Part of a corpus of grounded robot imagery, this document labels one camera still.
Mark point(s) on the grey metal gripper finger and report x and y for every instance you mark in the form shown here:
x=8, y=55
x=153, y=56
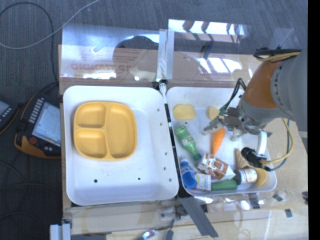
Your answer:
x=212, y=127
x=236, y=134

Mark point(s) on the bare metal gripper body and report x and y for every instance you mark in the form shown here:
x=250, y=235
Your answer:
x=236, y=119

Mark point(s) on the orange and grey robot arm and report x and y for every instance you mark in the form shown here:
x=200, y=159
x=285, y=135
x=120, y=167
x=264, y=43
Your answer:
x=285, y=89

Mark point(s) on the orange toy carrot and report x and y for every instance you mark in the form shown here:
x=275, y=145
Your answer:
x=218, y=139

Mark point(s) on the yellow toy biscuit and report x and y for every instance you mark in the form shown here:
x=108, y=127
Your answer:
x=213, y=112
x=262, y=177

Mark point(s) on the tan waffle cone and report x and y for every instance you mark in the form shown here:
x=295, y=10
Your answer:
x=240, y=159

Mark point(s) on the white plastic tray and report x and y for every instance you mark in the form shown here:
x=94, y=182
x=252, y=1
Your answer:
x=225, y=96
x=150, y=144

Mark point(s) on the green plastic bottle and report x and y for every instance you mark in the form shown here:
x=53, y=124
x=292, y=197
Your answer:
x=187, y=140

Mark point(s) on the pale yellow toy bread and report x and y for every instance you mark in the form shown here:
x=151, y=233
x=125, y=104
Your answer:
x=184, y=112

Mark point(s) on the brown and white carton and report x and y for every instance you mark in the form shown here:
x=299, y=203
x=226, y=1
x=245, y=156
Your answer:
x=215, y=166

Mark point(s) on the white bottle black cap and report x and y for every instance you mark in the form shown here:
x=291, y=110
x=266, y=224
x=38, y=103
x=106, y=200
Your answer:
x=247, y=176

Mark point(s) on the blue plastic bottle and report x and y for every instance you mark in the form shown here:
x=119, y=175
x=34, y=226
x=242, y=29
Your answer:
x=188, y=175

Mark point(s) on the yellow and white packet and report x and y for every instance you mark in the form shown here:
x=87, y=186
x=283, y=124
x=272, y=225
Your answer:
x=203, y=181

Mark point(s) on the brown cardboard board red print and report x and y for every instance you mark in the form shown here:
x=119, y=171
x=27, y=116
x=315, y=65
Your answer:
x=150, y=64

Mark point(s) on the yellow divided plate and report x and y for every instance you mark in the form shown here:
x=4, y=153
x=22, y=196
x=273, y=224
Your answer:
x=120, y=131

